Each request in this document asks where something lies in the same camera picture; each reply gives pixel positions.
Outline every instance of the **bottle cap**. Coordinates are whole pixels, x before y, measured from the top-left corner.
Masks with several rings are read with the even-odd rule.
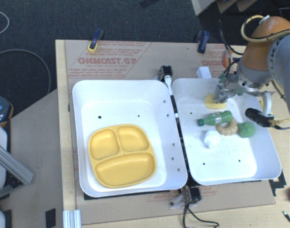
[[[198,126],[199,126],[199,127],[201,127],[201,126],[204,125],[204,121],[203,121],[202,118],[198,119],[197,123],[198,123]]]

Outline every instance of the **black floor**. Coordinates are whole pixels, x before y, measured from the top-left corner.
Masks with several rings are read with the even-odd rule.
[[[220,14],[213,3],[198,17],[191,0],[0,0],[0,11],[10,25],[0,34],[0,52],[23,49],[44,60],[51,72],[51,89],[56,84],[56,39],[91,40],[101,27],[104,40],[192,42],[199,30],[207,30],[209,43],[221,43],[218,21],[226,40],[246,45],[240,36],[244,20],[255,14],[281,15],[290,21],[290,0],[259,0],[245,12],[232,5]],[[0,14],[0,31],[7,24]],[[0,55],[0,95],[14,105],[18,114],[48,91],[48,74],[43,62],[24,51]]]

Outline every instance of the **blue clamp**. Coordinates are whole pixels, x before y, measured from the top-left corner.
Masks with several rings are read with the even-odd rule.
[[[203,31],[201,34],[201,38],[200,38],[200,43],[198,46],[198,52],[204,54],[205,53],[205,48],[206,48],[206,43],[208,41],[210,37],[210,33],[208,31]]]
[[[103,34],[104,34],[103,30],[101,30],[100,28],[96,29],[96,32],[95,32],[95,34],[93,36],[93,39],[88,45],[88,51],[90,53],[94,53],[95,52],[95,50],[97,49],[97,41],[100,40],[103,37]]]

